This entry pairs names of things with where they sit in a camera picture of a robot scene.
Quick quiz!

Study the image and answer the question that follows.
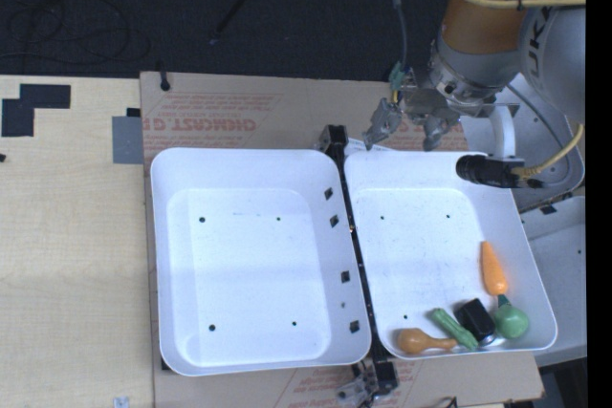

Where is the green pear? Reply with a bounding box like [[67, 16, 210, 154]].
[[492, 294, 531, 341]]

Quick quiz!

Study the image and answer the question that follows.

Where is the black block with thin wires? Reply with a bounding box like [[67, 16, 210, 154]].
[[318, 124, 349, 155], [372, 359, 401, 396]]

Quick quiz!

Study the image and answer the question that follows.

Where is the green cucumber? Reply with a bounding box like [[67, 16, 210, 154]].
[[429, 308, 480, 351]]

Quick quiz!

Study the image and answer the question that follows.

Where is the white plastic tray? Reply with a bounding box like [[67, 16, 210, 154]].
[[150, 146, 373, 377], [342, 150, 559, 360]]

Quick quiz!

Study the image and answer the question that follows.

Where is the black cylinder on white bracket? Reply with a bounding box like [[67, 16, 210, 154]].
[[455, 103, 527, 190]]

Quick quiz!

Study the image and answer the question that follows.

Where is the orange carrot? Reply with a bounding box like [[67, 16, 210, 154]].
[[480, 241, 509, 297]]

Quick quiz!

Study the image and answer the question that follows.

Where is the brown cardboard board, red print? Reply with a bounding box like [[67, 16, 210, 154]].
[[139, 71, 546, 408]]

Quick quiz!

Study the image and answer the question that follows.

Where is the orange gourd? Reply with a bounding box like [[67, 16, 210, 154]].
[[396, 328, 458, 356]]

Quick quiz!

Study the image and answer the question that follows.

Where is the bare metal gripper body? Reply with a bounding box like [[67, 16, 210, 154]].
[[400, 60, 499, 126]]

